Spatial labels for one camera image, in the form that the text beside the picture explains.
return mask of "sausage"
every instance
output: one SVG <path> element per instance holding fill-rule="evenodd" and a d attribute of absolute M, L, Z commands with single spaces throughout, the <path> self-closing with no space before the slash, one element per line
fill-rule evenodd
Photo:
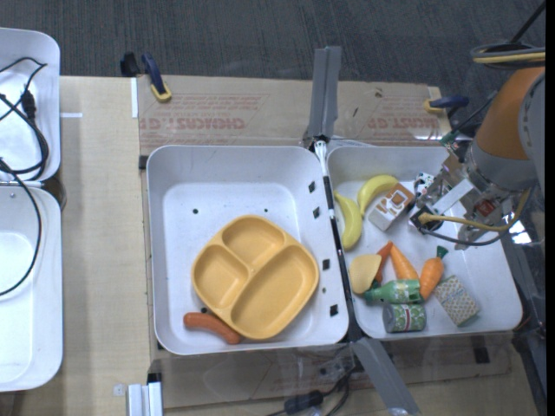
<path fill-rule="evenodd" d="M 215 315 L 190 312 L 183 316 L 183 323 L 187 328 L 203 328 L 221 336 L 230 345 L 241 342 L 241 335 Z"/>

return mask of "green can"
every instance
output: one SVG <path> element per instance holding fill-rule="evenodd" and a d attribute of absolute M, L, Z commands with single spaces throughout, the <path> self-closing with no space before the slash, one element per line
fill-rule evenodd
<path fill-rule="evenodd" d="M 426 327 L 426 310 L 420 304 L 385 303 L 382 317 L 388 333 L 422 331 Z"/>

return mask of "yellow banana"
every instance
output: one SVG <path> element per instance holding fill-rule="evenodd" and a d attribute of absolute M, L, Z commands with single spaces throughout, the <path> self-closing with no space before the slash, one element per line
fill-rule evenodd
<path fill-rule="evenodd" d="M 379 174 L 364 182 L 364 185 L 356 194 L 361 216 L 364 217 L 368 205 L 378 194 L 389 191 L 397 183 L 399 183 L 399 180 L 390 174 Z"/>
<path fill-rule="evenodd" d="M 350 250 L 358 242 L 362 234 L 362 216 L 358 212 L 358 205 L 352 198 L 346 198 L 336 191 L 333 197 L 341 208 L 345 226 L 341 235 L 344 250 Z"/>

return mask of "orange carrot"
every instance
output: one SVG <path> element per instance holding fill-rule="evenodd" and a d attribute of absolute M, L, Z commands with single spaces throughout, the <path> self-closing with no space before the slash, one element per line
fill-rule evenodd
<path fill-rule="evenodd" d="M 375 277 L 374 277 L 374 279 L 379 283 L 382 283 L 382 280 L 383 280 L 383 273 L 382 273 L 383 265 L 385 265 L 385 260 L 389 256 L 389 252 L 391 251 L 391 245 L 393 245 L 393 242 L 388 240 L 388 242 L 385 245 L 383 245 L 383 247 L 381 247 L 376 253 L 382 256 L 382 261 L 380 262 L 380 266 L 378 267 L 378 272 L 375 273 Z"/>
<path fill-rule="evenodd" d="M 447 254 L 447 250 L 442 246 L 437 247 L 437 254 L 435 257 L 428 259 L 422 267 L 420 274 L 420 295 L 424 300 L 434 291 L 434 288 L 443 276 L 443 261 L 441 260 Z"/>
<path fill-rule="evenodd" d="M 416 272 L 415 267 L 395 244 L 391 245 L 389 254 L 397 279 L 418 279 L 418 272 Z"/>

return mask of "yellow divided plate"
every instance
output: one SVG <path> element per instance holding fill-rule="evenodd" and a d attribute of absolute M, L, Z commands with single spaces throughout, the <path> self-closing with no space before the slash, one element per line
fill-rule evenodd
<path fill-rule="evenodd" d="M 314 257 L 266 218 L 232 220 L 193 262 L 193 287 L 230 327 L 250 339 L 282 331 L 318 285 Z"/>

